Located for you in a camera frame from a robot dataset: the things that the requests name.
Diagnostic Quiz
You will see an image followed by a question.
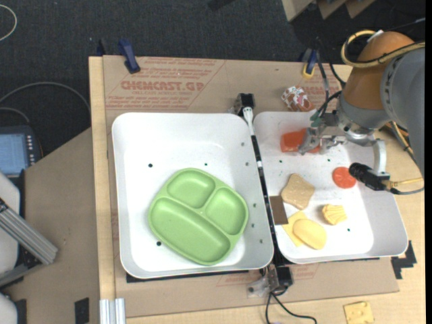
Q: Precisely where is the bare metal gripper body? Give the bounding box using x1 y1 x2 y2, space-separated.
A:
315 113 377 149

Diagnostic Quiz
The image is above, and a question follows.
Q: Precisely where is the orange toy block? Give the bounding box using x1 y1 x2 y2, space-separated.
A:
279 129 321 155

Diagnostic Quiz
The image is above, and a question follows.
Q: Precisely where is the orange round slice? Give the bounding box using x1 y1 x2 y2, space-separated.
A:
332 166 358 190

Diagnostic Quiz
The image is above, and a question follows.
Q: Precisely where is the tan toy bread slice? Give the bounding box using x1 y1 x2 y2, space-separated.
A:
281 173 316 211

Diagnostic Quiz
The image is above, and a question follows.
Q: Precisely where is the thin black and white rod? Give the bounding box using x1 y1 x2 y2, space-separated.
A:
242 107 281 267

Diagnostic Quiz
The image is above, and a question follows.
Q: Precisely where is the yellow ridged toy shell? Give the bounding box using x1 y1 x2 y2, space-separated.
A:
321 203 348 226

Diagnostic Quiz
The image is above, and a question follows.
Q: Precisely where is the brown flat rectangle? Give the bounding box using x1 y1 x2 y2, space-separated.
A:
269 195 289 226

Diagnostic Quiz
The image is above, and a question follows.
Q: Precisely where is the yellow toy cheese slice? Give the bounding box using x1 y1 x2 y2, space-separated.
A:
281 210 308 248

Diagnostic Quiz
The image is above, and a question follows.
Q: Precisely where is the white plastic tray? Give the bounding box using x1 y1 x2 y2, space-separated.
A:
111 112 275 279
252 110 409 265

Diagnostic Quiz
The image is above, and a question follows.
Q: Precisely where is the yellow oval toy food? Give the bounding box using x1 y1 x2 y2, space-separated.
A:
292 218 328 250

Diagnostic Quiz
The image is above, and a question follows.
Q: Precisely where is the green divided plate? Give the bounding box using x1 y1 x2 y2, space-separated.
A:
147 167 250 267

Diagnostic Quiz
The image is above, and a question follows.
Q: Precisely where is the brown cardboard board red print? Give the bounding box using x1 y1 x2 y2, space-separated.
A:
102 55 401 319

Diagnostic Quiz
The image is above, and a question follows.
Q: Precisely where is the yellow holed cheese slice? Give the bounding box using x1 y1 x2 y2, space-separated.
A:
343 301 375 324

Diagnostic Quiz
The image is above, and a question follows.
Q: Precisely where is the black cylinder on white bracket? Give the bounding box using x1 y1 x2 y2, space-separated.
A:
348 139 392 192

